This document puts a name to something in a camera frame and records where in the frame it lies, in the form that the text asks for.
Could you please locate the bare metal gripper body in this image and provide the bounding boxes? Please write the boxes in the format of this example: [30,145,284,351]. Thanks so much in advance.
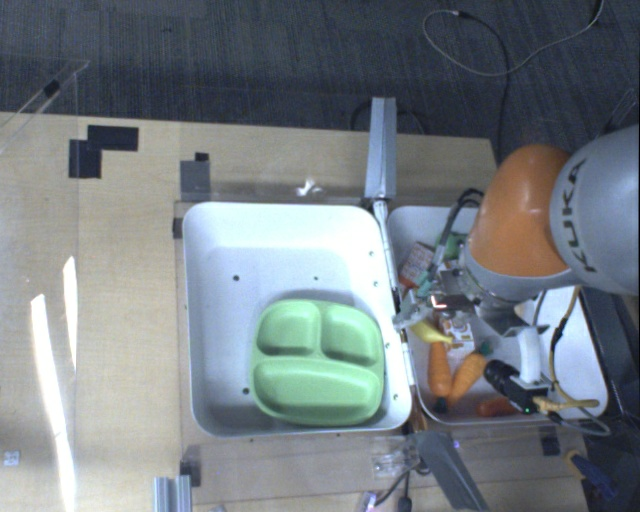
[427,266,485,325]

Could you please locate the white plastic tray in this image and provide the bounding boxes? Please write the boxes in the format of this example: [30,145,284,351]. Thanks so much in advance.
[181,201,414,440]
[387,205,610,427]

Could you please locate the orange and white packet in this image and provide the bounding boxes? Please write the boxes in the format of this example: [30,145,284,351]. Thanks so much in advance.
[397,241,437,290]

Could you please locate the orange sausage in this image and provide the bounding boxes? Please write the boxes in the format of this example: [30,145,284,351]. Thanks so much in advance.
[474,397,520,419]

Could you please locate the orange carrot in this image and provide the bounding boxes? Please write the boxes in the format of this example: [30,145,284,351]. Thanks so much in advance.
[446,340,493,407]
[427,341,454,412]

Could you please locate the yellow banana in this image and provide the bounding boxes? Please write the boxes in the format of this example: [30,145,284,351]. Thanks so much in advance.
[411,319,454,347]

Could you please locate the black cylinder on white bracket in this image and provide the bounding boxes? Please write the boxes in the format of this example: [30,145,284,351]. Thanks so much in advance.
[482,325,552,416]

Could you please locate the white and orange carton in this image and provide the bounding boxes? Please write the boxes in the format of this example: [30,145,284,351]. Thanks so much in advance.
[438,317,477,352]

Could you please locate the green divided plate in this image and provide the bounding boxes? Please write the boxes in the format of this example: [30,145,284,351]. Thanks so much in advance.
[248,298,388,428]

